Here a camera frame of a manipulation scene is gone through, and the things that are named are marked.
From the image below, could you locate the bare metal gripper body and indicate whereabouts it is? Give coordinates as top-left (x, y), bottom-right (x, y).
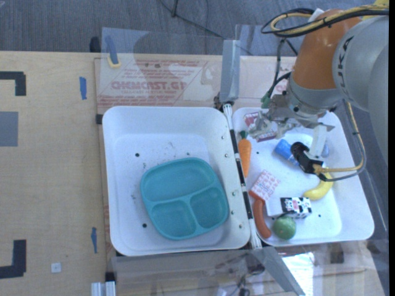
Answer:
top-left (266, 91), bottom-right (328, 130)

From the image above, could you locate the black cylinder on white bracket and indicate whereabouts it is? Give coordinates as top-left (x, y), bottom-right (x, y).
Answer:
top-left (290, 124), bottom-right (328, 175)

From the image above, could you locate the orange carrot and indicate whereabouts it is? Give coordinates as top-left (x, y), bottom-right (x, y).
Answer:
top-left (238, 130), bottom-right (252, 179)

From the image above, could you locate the teal divided plate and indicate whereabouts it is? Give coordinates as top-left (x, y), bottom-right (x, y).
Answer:
top-left (139, 157), bottom-right (230, 241)

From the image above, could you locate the green ball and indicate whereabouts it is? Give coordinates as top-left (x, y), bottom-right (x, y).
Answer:
top-left (272, 215), bottom-right (297, 241)

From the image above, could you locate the thin black and white rod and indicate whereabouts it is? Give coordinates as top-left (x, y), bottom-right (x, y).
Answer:
top-left (222, 103), bottom-right (263, 249)

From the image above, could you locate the cow print milk carton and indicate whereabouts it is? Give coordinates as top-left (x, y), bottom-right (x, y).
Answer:
top-left (265, 196), bottom-right (313, 220)

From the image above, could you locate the red and white carton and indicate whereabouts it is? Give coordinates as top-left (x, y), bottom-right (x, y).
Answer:
top-left (243, 112), bottom-right (278, 143)

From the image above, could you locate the blue and white bottle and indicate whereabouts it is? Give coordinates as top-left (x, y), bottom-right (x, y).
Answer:
top-left (274, 138), bottom-right (302, 167)

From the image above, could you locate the yellow banana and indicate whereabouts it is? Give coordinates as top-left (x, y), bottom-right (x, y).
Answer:
top-left (303, 171), bottom-right (335, 202)

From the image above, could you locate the red patterned white packet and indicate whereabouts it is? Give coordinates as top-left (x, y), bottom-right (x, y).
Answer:
top-left (249, 169), bottom-right (281, 203)

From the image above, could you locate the brown cardboard board, red print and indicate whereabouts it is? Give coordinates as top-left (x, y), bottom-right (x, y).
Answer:
top-left (94, 56), bottom-right (299, 257)

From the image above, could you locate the white plastic tray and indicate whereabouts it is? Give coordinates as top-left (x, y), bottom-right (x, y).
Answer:
top-left (101, 105), bottom-right (251, 257)
top-left (231, 106), bottom-right (376, 248)

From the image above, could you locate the orange sausage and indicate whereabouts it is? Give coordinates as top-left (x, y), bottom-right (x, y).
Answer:
top-left (252, 198), bottom-right (273, 240)

